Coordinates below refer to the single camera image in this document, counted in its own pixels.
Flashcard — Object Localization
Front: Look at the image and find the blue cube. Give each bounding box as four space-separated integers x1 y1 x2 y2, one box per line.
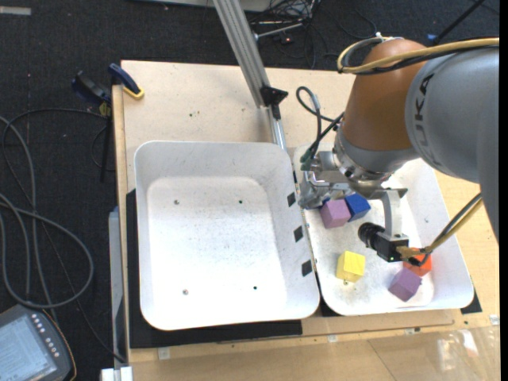
344 192 372 223

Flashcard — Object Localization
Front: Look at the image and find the orange cube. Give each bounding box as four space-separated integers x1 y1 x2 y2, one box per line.
402 248 433 278

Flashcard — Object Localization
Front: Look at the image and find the purple cube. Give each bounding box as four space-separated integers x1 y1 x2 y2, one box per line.
387 267 423 303
319 198 352 230

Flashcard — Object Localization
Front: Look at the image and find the white plastic tray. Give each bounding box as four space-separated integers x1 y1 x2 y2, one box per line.
292 142 475 318
133 140 321 332

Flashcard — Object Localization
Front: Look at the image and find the pale wood board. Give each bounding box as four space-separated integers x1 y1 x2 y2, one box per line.
112 60 500 363

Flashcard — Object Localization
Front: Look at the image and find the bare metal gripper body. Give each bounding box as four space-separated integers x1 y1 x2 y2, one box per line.
299 150 393 198

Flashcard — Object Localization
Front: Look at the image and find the yellow cube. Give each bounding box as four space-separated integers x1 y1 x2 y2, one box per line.
336 250 367 285

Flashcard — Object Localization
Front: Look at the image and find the black cylinder on white bracket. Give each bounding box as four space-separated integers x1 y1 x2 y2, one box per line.
356 187 410 264

